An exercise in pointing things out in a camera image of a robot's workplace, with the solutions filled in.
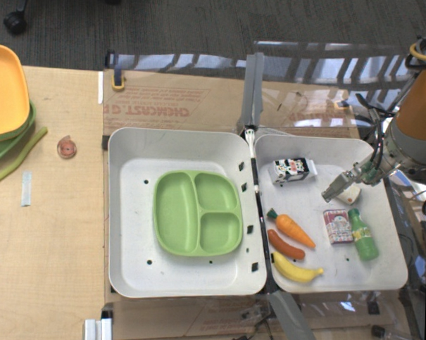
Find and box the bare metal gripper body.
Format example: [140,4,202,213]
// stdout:
[351,135,416,189]

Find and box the small white block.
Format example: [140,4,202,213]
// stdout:
[336,182,363,206]

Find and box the pink carton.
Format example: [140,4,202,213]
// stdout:
[321,207,356,246]

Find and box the black and white carton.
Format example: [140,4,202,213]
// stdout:
[268,155,319,187]

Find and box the green bottle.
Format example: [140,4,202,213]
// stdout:
[345,207,382,263]

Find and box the orange carrot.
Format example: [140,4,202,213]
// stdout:
[265,208,318,249]

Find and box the white plastic tray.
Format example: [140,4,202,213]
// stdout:
[246,133,415,300]
[100,125,274,305]

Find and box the brown sausage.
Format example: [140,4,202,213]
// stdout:
[265,228,307,260]

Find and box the yellow banana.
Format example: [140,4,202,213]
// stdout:
[270,251,325,285]

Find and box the green divided plate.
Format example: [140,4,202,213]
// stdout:
[0,98,38,165]
[151,168,246,259]

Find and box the brown cardboard board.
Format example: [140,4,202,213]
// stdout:
[92,68,420,340]

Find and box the round pink biscuit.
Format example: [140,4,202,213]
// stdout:
[56,134,78,160]

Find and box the long green bean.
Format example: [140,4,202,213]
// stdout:
[0,123,49,189]

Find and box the orange divided plate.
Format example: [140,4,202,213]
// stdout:
[0,43,34,140]

